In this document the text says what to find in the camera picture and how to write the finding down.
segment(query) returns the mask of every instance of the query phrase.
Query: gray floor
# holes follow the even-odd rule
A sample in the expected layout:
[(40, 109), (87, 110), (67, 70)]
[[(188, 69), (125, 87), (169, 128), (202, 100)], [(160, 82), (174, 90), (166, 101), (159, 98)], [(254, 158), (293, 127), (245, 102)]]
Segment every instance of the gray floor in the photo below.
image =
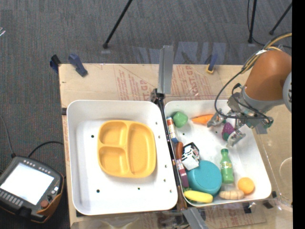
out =
[[(103, 48), (128, 0), (0, 0), (0, 115), (15, 154), (27, 156), (46, 141), (63, 141), (56, 54), (83, 63), (159, 63), (164, 45), (174, 48), (174, 64), (244, 64), (269, 40), (292, 31), (292, 0), (257, 0), (252, 43), (249, 28), (254, 0), (133, 0)], [(279, 42), (291, 54), (291, 38)], [(10, 163), (0, 123), (0, 169)], [(62, 145), (47, 144), (32, 156), (65, 174)], [(0, 210), (1, 229), (67, 229), (67, 196), (45, 224), (25, 222)]]

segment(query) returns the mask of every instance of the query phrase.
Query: cardboard table surface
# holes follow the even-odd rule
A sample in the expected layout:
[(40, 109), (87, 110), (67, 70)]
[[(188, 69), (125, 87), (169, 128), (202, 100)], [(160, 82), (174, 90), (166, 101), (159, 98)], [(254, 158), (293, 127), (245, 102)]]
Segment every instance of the cardboard table surface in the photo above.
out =
[[(88, 71), (84, 77), (76, 72), (76, 67), (72, 64), (59, 65), (61, 106), (64, 110), (71, 102), (80, 99), (147, 101), (153, 89), (158, 87), (159, 65), (157, 64), (84, 63), (83, 65)], [(215, 99), (221, 88), (240, 72), (242, 66), (217, 65), (212, 74), (206, 72), (206, 67), (206, 65), (174, 65), (171, 94), (166, 94), (165, 101)], [(235, 84), (243, 85), (249, 73), (250, 70), (228, 84), (220, 95), (220, 99), (227, 99)], [(284, 104), (274, 107), (268, 112), (268, 116), (274, 119), (273, 125), (265, 133), (256, 129), (253, 129), (253, 133), (272, 184), (273, 196), (279, 199), (267, 201), (268, 206), (254, 203), (255, 209), (248, 214), (244, 213), (242, 207), (236, 207), (239, 205), (227, 209), (205, 208), (205, 223), (209, 229), (239, 226), (249, 229), (293, 227), (293, 213), (290, 205), (292, 203), (292, 116)], [(117, 215), (76, 216), (71, 197), (68, 128), (64, 114), (62, 123), (71, 228), (81, 229), (89, 226), (101, 229), (113, 228)], [(162, 228), (158, 226), (158, 220), (160, 218), (155, 213), (142, 214), (131, 223), (130, 227), (124, 228)]]

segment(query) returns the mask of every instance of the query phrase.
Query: yellow plate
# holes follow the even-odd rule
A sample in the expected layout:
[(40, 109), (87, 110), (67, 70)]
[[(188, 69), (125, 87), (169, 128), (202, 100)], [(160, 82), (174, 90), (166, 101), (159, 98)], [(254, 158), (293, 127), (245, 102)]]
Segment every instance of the yellow plate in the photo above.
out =
[(104, 122), (99, 129), (97, 152), (101, 169), (116, 177), (146, 177), (156, 166), (153, 131), (140, 122)]

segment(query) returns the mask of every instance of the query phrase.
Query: bottle label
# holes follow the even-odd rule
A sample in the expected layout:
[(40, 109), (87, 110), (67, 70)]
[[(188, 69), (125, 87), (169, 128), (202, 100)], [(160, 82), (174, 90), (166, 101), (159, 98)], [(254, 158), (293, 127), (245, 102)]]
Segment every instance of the bottle label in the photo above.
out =
[(220, 169), (232, 168), (232, 163), (224, 161), (220, 164)]

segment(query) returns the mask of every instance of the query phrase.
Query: toy carrot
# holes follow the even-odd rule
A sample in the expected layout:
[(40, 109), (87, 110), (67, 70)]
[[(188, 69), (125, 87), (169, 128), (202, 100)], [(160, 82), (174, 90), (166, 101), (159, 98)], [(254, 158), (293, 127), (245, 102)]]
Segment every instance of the toy carrot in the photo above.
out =
[(195, 123), (200, 123), (206, 125), (208, 121), (213, 117), (213, 114), (205, 114), (192, 119)]

